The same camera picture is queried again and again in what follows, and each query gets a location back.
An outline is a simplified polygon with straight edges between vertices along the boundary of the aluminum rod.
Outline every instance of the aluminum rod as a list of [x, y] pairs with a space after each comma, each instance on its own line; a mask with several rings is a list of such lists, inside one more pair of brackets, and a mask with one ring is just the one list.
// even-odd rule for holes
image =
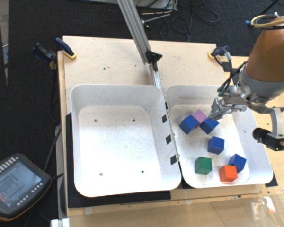
[[122, 11], [122, 14], [125, 18], [128, 29], [131, 32], [133, 40], [136, 44], [142, 62], [144, 64], [150, 64], [150, 69], [152, 71], [151, 75], [154, 85], [160, 90], [162, 90], [159, 72], [153, 69], [152, 63], [149, 62], [146, 57], [146, 52], [152, 52], [152, 50], [148, 42], [146, 33], [144, 31], [142, 20], [140, 19], [140, 16], [138, 14], [137, 8], [133, 0], [117, 0], [117, 1]]

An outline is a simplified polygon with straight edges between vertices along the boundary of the wooden table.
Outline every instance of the wooden table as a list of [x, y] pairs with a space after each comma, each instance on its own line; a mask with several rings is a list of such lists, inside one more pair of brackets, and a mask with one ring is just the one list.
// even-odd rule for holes
[[[71, 112], [70, 91], [77, 84], [153, 84], [149, 67], [143, 65], [133, 40], [95, 37], [64, 36], [63, 40], [77, 53], [71, 60], [58, 52], [58, 73], [60, 90], [60, 108], [62, 121], [62, 146], [64, 172], [66, 172], [66, 136], [65, 116]], [[150, 41], [151, 48], [163, 55], [158, 62], [162, 91], [172, 85], [220, 85], [227, 73], [223, 72], [207, 54], [214, 50], [215, 44]], [[247, 57], [233, 57], [233, 66], [238, 67]], [[268, 106], [284, 106], [284, 93]], [[272, 130], [269, 115], [254, 113], [258, 127]], [[137, 204], [117, 204], [88, 208], [67, 208], [66, 215], [71, 226], [146, 226], [157, 223], [170, 226], [181, 222], [197, 223], [198, 220], [211, 219], [212, 223], [220, 220], [213, 216], [214, 210], [208, 204], [215, 201], [240, 198], [281, 195], [284, 188], [284, 151], [274, 152], [266, 148], [275, 173], [278, 186], [266, 188], [265, 184], [225, 186], [205, 189], [183, 189], [179, 186], [171, 191], [170, 201], [145, 202]], [[64, 174], [64, 187], [67, 189], [67, 176]], [[196, 208], [190, 203], [198, 204]]]

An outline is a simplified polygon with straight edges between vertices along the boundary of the purple cube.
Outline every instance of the purple cube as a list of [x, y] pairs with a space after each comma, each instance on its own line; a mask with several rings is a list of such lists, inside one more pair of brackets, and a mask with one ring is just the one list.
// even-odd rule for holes
[[212, 138], [208, 141], [207, 151], [217, 155], [220, 154], [224, 151], [224, 139], [212, 136]]
[[200, 128], [206, 133], [209, 134], [217, 125], [219, 124], [216, 120], [211, 120], [210, 118], [205, 119], [201, 124]]
[[186, 117], [180, 124], [180, 128], [185, 132], [185, 134], [188, 134], [191, 130], [193, 130], [197, 126], [198, 126], [198, 121], [192, 115]]
[[237, 169], [237, 173], [244, 169], [246, 163], [246, 159], [238, 154], [234, 154], [230, 159], [228, 165], [235, 166]]
[[207, 119], [207, 115], [204, 114], [200, 109], [195, 111], [192, 116], [199, 122], [198, 126], [203, 123], [205, 119]]

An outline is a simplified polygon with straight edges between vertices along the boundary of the white tray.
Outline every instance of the white tray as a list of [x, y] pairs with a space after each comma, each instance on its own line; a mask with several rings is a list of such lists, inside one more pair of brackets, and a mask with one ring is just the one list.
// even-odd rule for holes
[[[184, 180], [195, 188], [270, 182], [273, 171], [265, 148], [252, 137], [252, 132], [257, 126], [251, 110], [225, 115], [208, 135], [199, 127], [186, 135], [179, 127], [182, 120], [197, 109], [205, 114], [211, 110], [211, 104], [217, 97], [218, 87], [171, 86], [166, 91], [166, 101]], [[225, 139], [224, 151], [218, 155], [207, 151], [208, 141], [212, 136]], [[223, 183], [220, 181], [218, 170], [223, 165], [227, 165], [234, 154], [246, 158], [247, 162], [235, 181]], [[195, 160], [200, 156], [212, 159], [213, 169], [207, 175], [195, 173]]]
[[71, 91], [71, 114], [80, 194], [164, 191], [180, 184], [164, 96], [155, 86], [81, 84]]

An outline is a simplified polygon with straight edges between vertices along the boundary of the black clamp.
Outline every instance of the black clamp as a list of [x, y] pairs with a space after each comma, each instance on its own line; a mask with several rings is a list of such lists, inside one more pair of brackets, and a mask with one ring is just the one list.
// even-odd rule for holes
[[[56, 38], [55, 43], [64, 50], [64, 54], [69, 58], [72, 60], [76, 58], [76, 53], [62, 39]], [[51, 69], [57, 69], [57, 54], [45, 49], [39, 42], [33, 47], [33, 54], [37, 59], [49, 63]]]
[[148, 63], [152, 63], [154, 71], [158, 71], [157, 61], [162, 58], [161, 54], [147, 51], [145, 53]]

